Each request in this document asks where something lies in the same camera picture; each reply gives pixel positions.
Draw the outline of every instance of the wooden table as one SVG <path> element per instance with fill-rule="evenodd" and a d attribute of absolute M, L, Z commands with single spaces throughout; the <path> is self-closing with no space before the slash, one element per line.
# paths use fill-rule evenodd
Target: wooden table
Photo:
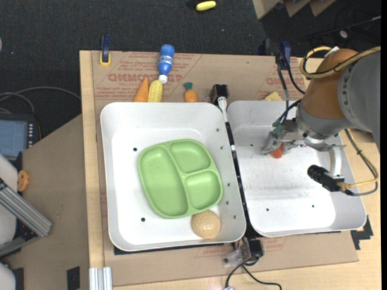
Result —
<path fill-rule="evenodd" d="M 225 61 L 232 62 L 230 56 Z M 264 65 L 271 57 L 249 57 L 255 65 Z M 96 109 L 94 100 L 93 58 L 92 52 L 80 52 L 80 75 L 82 90 L 83 139 L 85 149 L 86 198 L 88 216 L 89 265 L 91 268 L 105 266 L 103 250 L 103 233 L 100 206 L 100 180 L 98 152 L 96 144 Z M 363 132 L 355 132 L 364 152 L 380 169 L 380 155 L 372 139 Z M 353 150 L 348 149 L 348 158 L 355 179 L 369 179 L 366 167 L 359 162 Z M 283 289 L 381 289 L 381 247 L 380 247 L 380 192 L 365 196 L 363 202 L 369 215 L 374 232 L 371 240 L 361 241 L 358 251 L 359 261 L 340 265 L 326 265 L 280 271 L 266 271 L 255 274 L 263 281 L 280 283 Z M 206 277 L 189 280 L 177 280 L 161 283 L 121 286 L 119 289 L 223 289 L 226 276 Z M 236 289 L 276 289 L 275 287 L 257 286 L 247 274 L 235 274 L 230 283 Z"/>

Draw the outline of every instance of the divided green plate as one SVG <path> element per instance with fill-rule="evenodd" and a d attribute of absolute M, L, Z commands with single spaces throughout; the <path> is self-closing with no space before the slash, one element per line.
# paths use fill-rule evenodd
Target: divided green plate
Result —
<path fill-rule="evenodd" d="M 209 151 L 198 141 L 153 145 L 138 159 L 141 184 L 153 209 L 165 218 L 182 218 L 213 207 L 223 186 Z"/>

